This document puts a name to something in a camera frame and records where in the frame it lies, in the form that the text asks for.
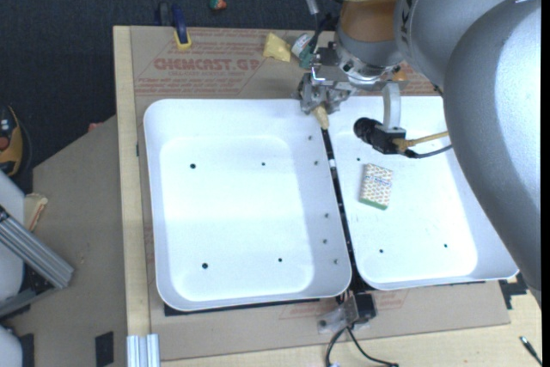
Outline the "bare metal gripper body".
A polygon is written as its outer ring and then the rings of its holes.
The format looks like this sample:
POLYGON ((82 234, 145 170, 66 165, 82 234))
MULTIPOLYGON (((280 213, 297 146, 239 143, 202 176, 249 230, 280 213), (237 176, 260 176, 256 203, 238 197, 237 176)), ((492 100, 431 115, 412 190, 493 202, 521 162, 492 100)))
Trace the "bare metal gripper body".
POLYGON ((330 41, 310 47, 311 82, 330 89, 378 91, 390 71, 390 42, 330 41))

